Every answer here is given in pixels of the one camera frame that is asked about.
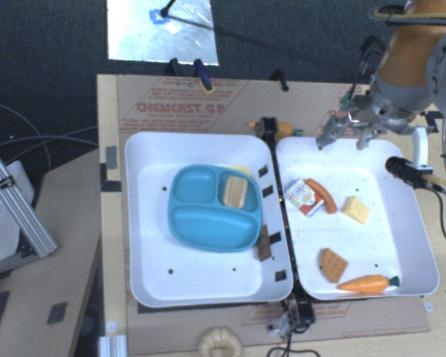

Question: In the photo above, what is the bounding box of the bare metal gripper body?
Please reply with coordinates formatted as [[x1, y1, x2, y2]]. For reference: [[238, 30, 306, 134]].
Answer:
[[346, 94, 421, 138]]

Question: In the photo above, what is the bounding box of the orange toy carrot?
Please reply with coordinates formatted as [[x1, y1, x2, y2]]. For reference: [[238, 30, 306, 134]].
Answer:
[[337, 274, 401, 295], [248, 121, 305, 139]]

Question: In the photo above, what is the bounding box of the orange toy sausage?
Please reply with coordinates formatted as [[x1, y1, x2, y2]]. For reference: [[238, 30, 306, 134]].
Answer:
[[305, 178, 338, 215]]

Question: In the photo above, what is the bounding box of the small white red carton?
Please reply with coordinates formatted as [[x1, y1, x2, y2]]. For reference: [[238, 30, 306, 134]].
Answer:
[[283, 178, 326, 218]]

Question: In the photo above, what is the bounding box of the yellow cheese wedge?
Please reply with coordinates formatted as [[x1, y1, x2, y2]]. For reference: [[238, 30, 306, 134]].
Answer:
[[342, 195, 371, 225]]

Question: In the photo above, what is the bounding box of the thin black rod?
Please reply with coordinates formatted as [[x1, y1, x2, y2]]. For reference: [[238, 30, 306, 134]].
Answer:
[[265, 134, 302, 300]]

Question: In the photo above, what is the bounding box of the yellow toy slice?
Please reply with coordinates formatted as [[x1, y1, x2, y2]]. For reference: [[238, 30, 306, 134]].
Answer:
[[224, 164, 252, 178]]

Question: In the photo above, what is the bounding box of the white plastic tray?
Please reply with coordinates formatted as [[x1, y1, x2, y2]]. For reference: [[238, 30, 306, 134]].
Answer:
[[124, 131, 294, 309], [275, 135, 441, 301]]

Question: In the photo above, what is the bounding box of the tan toy bread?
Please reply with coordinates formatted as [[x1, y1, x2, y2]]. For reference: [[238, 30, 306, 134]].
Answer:
[[222, 175, 249, 210]]

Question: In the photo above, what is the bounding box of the orange waffle piece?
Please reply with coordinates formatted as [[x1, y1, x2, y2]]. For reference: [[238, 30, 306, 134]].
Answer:
[[319, 247, 349, 284]]

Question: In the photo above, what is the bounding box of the brown chocolate bar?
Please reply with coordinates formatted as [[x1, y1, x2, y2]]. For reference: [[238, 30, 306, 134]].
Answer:
[[255, 225, 273, 263]]

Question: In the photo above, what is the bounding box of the brown cardboard board red print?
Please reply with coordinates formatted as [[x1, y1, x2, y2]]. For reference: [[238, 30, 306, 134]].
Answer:
[[117, 74, 431, 353]]

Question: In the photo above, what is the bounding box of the blue divided plate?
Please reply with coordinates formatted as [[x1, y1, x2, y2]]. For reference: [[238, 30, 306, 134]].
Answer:
[[167, 164, 263, 253]]

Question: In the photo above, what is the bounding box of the cream toy doughnut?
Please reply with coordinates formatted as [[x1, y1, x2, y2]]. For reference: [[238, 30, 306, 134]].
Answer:
[[197, 327, 244, 357]]

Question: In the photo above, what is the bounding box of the black cylinder on white bracket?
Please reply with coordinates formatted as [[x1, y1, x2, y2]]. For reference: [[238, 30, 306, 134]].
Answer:
[[385, 126, 435, 189]]

